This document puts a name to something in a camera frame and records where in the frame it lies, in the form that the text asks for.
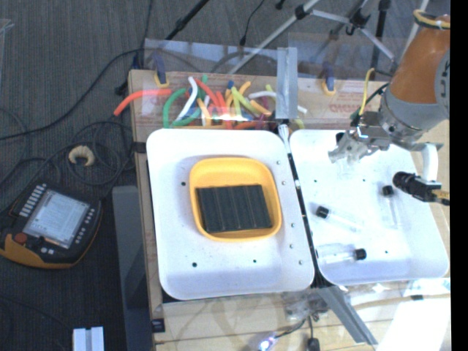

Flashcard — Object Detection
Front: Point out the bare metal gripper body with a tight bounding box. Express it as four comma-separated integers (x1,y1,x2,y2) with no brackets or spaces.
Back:
350,110,395,151

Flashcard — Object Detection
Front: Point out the clear tube with black cap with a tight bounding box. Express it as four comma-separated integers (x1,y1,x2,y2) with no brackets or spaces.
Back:
315,205,361,232
382,184,401,228
315,243,368,265

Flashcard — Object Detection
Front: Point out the white plastic tray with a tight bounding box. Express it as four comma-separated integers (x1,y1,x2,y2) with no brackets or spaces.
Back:
146,127,316,301
288,128,450,287

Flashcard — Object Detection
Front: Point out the yellow bowl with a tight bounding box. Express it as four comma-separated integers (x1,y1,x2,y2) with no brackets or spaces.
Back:
188,156,283,243

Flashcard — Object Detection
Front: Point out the yellow foam tube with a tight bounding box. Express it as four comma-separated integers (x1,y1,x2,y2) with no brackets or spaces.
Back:
230,86,273,117

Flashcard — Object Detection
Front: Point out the black ribbed rectangular block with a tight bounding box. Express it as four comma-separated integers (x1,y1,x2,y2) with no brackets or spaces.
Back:
195,184,274,234

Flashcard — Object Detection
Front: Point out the silver tripod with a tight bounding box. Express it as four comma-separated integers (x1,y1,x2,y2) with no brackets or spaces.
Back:
226,0,438,76

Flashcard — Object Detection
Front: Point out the red foam tube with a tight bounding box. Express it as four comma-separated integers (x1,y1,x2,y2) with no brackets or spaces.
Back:
193,78,224,113

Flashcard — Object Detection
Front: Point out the white foam tube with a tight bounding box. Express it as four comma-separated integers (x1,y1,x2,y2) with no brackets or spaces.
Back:
174,75,200,122

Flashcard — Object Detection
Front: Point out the green foam tube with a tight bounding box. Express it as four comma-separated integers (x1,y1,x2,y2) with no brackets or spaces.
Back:
162,87,189,129

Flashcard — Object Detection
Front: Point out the brown cardboard board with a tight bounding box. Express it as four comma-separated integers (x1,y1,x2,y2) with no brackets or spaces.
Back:
127,69,451,351

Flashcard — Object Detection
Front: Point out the orange foam tube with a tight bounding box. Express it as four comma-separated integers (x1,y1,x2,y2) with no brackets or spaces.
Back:
113,88,173,117

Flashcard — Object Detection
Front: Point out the beige toy croissant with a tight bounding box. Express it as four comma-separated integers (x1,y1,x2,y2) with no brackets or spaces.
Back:
67,144,97,167

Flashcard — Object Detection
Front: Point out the black cylinder on white bracket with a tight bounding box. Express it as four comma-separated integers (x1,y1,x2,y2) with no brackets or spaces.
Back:
392,143,445,203

